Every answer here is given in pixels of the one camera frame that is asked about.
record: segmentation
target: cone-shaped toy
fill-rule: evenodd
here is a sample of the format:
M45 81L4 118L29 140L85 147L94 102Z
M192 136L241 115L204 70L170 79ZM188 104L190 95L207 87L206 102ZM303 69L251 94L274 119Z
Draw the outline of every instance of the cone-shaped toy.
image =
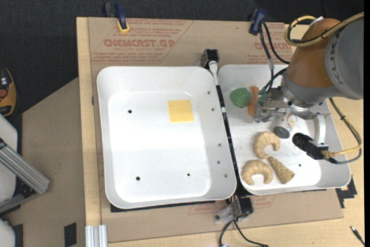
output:
M277 174L277 177L282 184L288 183L294 177L295 173L290 171L274 157L268 157L267 160L270 163L271 167L275 170L275 173Z

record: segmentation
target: orange and black device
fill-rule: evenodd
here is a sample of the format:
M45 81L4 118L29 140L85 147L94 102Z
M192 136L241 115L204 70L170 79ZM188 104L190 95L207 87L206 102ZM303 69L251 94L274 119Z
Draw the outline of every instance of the orange and black device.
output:
M0 66L0 114L11 116L17 105L17 91L8 69Z

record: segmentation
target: wooden table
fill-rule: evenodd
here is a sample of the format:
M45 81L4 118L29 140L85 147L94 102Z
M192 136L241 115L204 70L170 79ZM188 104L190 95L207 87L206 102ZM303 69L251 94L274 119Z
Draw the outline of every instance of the wooden table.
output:
M95 148L94 111L91 102L93 87L91 83L88 18L86 17L77 18L77 46L79 58L86 225L98 226L102 224L102 216L98 186L97 153ZM363 100L352 101L338 98L337 104L363 136ZM350 131L340 121L339 117L334 115L333 118L343 147L351 148L356 146L356 142ZM273 247L361 246L359 240L352 233L350 226L354 226L360 232L363 239L365 238L363 157L351 163L350 169L356 185L357 195L354 199L345 200L343 219L249 228L245 230L246 236L253 241L263 242ZM218 237L219 233L203 233L118 242L109 244L109 246L218 246ZM252 246L244 241L235 230L227 231L224 234L223 242L228 242L232 247Z

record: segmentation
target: yellow square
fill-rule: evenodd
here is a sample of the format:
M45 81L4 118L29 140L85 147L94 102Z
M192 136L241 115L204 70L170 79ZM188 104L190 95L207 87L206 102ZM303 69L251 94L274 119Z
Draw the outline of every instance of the yellow square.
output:
M186 123L194 121L190 100L168 101L169 121L171 123Z

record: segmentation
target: blue clamp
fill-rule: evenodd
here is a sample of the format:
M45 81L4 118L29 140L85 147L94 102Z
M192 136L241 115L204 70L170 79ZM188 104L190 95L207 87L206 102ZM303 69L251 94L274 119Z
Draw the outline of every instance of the blue clamp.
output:
M116 2L114 4L114 7L116 8L116 14L117 14L117 25L118 28L120 29L121 33L126 33L130 30L130 27L128 26L126 17L125 17L125 12L123 11L123 7L120 3Z
M249 33L253 35L258 34L258 25L259 23L265 18L266 11L264 9L254 9L251 15L251 19L253 18L254 21L249 28Z

